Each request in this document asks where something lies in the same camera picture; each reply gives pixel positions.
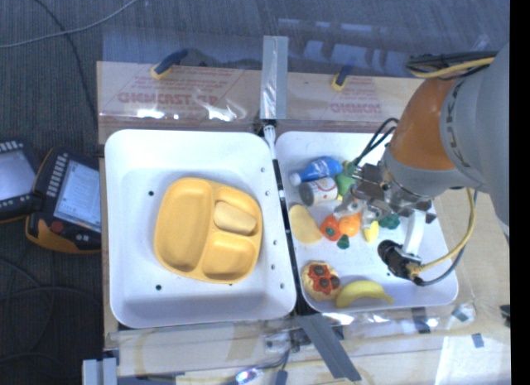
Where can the toy pizza slice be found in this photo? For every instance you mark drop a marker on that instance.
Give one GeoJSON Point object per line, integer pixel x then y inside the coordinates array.
{"type": "Point", "coordinates": [321, 280]}

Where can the yellow divided plate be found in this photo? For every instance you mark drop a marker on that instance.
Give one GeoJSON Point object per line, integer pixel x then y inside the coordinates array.
{"type": "Point", "coordinates": [186, 226]}

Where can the blue bottle with white cap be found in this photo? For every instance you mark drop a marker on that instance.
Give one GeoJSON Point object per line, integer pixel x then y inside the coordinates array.
{"type": "Point", "coordinates": [319, 169]}

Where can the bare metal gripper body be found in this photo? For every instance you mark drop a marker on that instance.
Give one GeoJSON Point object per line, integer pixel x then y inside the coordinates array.
{"type": "Point", "coordinates": [372, 182]}

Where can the black cylinder on white bracket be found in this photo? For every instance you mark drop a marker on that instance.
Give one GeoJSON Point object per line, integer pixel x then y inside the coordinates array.
{"type": "Point", "coordinates": [391, 254]}

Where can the brown cardboard board red print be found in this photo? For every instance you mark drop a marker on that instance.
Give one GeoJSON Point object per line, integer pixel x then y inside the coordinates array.
{"type": "Point", "coordinates": [174, 93]}

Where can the yellow banana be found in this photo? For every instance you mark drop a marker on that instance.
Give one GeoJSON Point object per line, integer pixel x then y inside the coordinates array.
{"type": "Point", "coordinates": [362, 290]}

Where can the small white can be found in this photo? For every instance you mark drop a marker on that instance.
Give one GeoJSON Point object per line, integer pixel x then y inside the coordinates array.
{"type": "Point", "coordinates": [321, 192]}

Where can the white plastic tray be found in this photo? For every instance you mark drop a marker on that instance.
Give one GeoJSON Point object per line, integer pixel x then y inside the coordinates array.
{"type": "Point", "coordinates": [136, 226]}
{"type": "Point", "coordinates": [372, 263]}

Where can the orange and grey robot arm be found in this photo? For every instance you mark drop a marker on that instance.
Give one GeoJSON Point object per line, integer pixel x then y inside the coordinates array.
{"type": "Point", "coordinates": [422, 126]}

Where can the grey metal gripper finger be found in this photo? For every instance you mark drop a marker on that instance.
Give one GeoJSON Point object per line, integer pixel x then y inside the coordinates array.
{"type": "Point", "coordinates": [371, 213]}
{"type": "Point", "coordinates": [350, 206]}

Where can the small green toy piece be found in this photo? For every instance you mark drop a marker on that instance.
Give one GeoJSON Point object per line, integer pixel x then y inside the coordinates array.
{"type": "Point", "coordinates": [343, 242]}

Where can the pale yellow toy food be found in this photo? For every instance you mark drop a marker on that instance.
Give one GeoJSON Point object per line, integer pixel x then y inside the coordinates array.
{"type": "Point", "coordinates": [304, 224]}

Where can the beige toy bread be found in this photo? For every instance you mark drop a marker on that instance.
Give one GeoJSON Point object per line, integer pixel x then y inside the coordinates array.
{"type": "Point", "coordinates": [234, 218]}

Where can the dark green toy broccoli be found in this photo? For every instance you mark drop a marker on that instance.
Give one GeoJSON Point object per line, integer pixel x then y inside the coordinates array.
{"type": "Point", "coordinates": [390, 222]}

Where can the green toy vegetable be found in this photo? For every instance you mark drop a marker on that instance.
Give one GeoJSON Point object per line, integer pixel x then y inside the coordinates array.
{"type": "Point", "coordinates": [343, 182]}

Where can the orange toy fruit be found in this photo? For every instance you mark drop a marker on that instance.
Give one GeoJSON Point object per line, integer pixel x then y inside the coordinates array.
{"type": "Point", "coordinates": [350, 225]}

